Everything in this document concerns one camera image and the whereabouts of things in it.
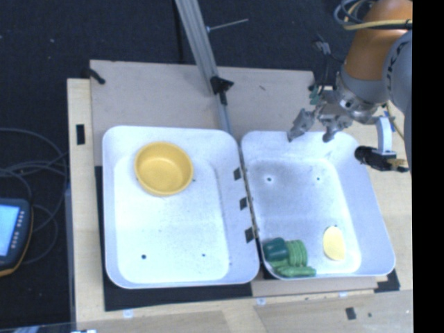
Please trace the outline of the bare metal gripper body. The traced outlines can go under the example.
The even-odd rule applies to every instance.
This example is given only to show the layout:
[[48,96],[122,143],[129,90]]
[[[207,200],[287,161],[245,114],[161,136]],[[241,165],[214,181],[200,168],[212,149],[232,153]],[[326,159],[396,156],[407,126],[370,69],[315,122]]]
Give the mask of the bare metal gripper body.
[[353,122],[373,124],[381,103],[363,100],[349,90],[321,88],[314,95],[315,118],[328,130],[343,130]]

